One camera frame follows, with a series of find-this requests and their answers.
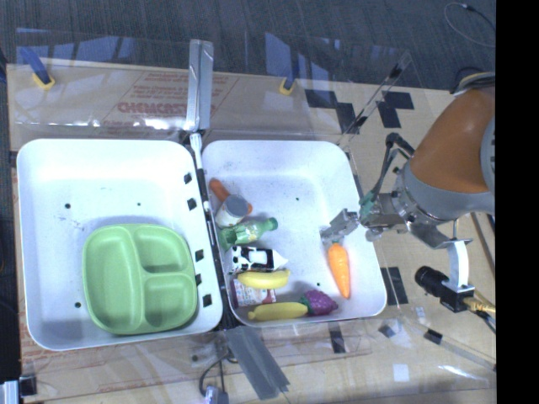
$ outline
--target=can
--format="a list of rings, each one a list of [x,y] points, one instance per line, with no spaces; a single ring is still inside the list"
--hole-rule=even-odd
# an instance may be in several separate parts
[[[248,202],[238,194],[230,194],[219,207],[216,224],[219,227],[234,226],[248,213]]]

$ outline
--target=transparent barrier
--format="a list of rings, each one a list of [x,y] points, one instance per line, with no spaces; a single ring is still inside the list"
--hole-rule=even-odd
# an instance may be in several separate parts
[[[204,148],[222,140],[329,141],[346,153],[363,196],[380,175],[387,133],[417,146],[451,101],[421,88],[407,51],[340,40],[266,34],[251,44],[264,58],[246,61],[242,73],[227,72],[232,64],[216,52],[210,84],[189,79],[191,68],[203,67],[200,55],[192,60],[192,44],[32,30],[19,31],[17,41],[16,62],[8,65],[14,151],[43,137],[169,140],[191,150],[194,130]],[[50,89],[35,80],[22,49],[54,78]],[[13,170],[14,193],[17,184]],[[391,184],[388,177],[384,189]],[[488,218],[471,214],[458,223],[459,237],[473,239],[470,280],[494,303]],[[22,271],[18,214],[15,225]],[[409,234],[388,233],[372,244],[387,292],[379,315],[255,328],[288,383],[271,402],[495,395],[492,328],[470,311],[449,311],[415,283],[422,265],[447,270],[446,253]],[[222,325],[187,337],[53,352],[29,333],[22,272],[19,311],[25,402],[86,402],[96,394],[107,402],[203,402],[200,389],[208,385],[226,388],[230,402],[258,399]]]

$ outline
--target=orange carrot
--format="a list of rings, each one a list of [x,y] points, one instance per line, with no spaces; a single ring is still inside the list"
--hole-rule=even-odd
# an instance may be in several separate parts
[[[328,250],[329,267],[344,298],[350,298],[350,266],[344,247],[334,242]]]
[[[209,185],[211,191],[221,202],[224,202],[225,199],[230,196],[230,193],[228,192],[227,188],[222,185],[222,182],[219,181],[217,178],[212,178]],[[248,204],[247,208],[247,214],[251,214],[251,211],[253,211],[253,206],[251,204]]]

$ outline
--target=black tape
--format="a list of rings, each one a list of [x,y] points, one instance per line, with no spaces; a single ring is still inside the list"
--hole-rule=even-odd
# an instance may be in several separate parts
[[[382,118],[382,123],[386,129],[400,129],[401,123],[398,120],[397,110],[386,102],[376,102],[378,112]]]
[[[205,187],[205,175],[204,175],[204,169],[197,169],[196,170],[196,177],[199,181],[199,189],[200,189],[200,197],[202,198],[202,202],[205,200],[208,200],[208,191]]]
[[[210,306],[211,305],[211,295],[210,294],[204,295],[202,297],[202,305],[203,306]]]
[[[395,335],[395,331],[393,331],[389,325],[382,325],[378,328],[378,332],[383,333],[387,338],[391,338],[393,335]]]
[[[339,120],[340,130],[344,133],[355,120],[354,105],[338,102],[335,106],[335,112]]]
[[[410,93],[398,91],[386,91],[384,94],[384,102],[395,109],[414,109],[414,102]]]
[[[331,346],[335,354],[345,354],[343,333],[340,330],[338,323],[332,322],[329,324],[329,337],[331,338]]]
[[[434,331],[433,329],[429,329],[427,332],[424,333],[424,337],[427,338],[432,343],[440,345],[443,335],[437,331]]]
[[[335,109],[337,97],[335,91],[305,89],[305,98],[309,108]]]
[[[37,381],[33,375],[23,376],[19,379],[19,394],[23,398],[37,395]]]
[[[386,286],[387,304],[389,306],[395,306],[397,303],[408,304],[403,278],[398,267],[380,268],[380,270]]]

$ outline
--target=table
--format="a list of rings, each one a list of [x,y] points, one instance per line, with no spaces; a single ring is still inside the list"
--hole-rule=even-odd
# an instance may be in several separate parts
[[[337,143],[342,141],[343,127],[350,122],[350,112],[354,115],[360,109],[367,109],[368,120],[358,135],[347,138],[346,147],[360,188],[366,192],[380,172],[386,134],[397,130],[417,146],[437,115],[452,101],[448,92],[421,88],[413,64],[407,64],[406,72],[398,80],[388,82],[380,77],[381,87],[349,77],[360,66],[372,70],[375,61],[355,61],[354,53],[350,52],[338,70],[333,66],[332,71],[320,76],[324,72],[324,59],[317,60],[312,51],[337,52],[336,46],[329,44],[328,48],[321,48],[321,44],[328,44],[320,40],[268,39],[275,40],[288,44],[289,58],[277,59],[273,66],[269,62],[268,73],[213,74],[214,130],[206,133],[205,145],[216,136],[236,136],[238,131],[254,139],[307,138]],[[388,67],[403,54],[387,58],[380,65],[380,72],[389,73]],[[283,61],[299,63],[287,66]],[[51,60],[51,64],[58,68],[63,63]],[[119,70],[122,65],[116,64],[98,62],[93,67]],[[176,70],[157,66],[152,69],[163,73]],[[296,82],[288,95],[279,93],[283,77]],[[380,106],[369,108],[370,99],[380,99],[382,93],[387,95],[389,91],[395,101],[389,112]],[[55,137],[61,133],[38,134],[26,130],[12,111],[20,105],[14,105],[16,92],[9,93],[12,149],[17,151],[33,137]],[[82,104],[82,109],[85,111],[92,105]],[[269,115],[280,122],[277,130],[264,130],[264,119]],[[294,120],[290,119],[291,115],[295,115]],[[246,127],[246,120],[253,121],[253,125]],[[388,189],[391,183],[388,177],[383,189]],[[17,193],[15,169],[13,193]],[[20,272],[23,261],[16,196],[13,202]],[[495,238],[488,217],[480,213],[463,216],[458,221],[458,235],[473,239],[467,246],[470,281],[495,303]],[[287,392],[268,402],[382,403],[395,402],[397,396],[399,402],[496,402],[496,374],[492,370],[496,360],[495,334],[469,311],[448,311],[414,282],[414,274],[422,265],[445,270],[446,252],[432,250],[409,234],[391,232],[373,244],[382,272],[389,278],[386,309],[379,316],[337,324],[261,330],[261,338],[290,382]],[[24,398],[28,403],[202,402],[199,378],[226,348],[222,331],[214,331],[183,338],[51,352],[41,348],[29,335],[24,308],[23,274],[19,274],[23,373],[33,386],[29,389],[35,392]],[[440,342],[425,338],[425,334],[432,337],[433,332],[443,337]],[[230,402],[257,402],[253,387],[234,362],[225,359],[222,363],[222,378]],[[208,373],[205,385],[221,386],[218,368]]]

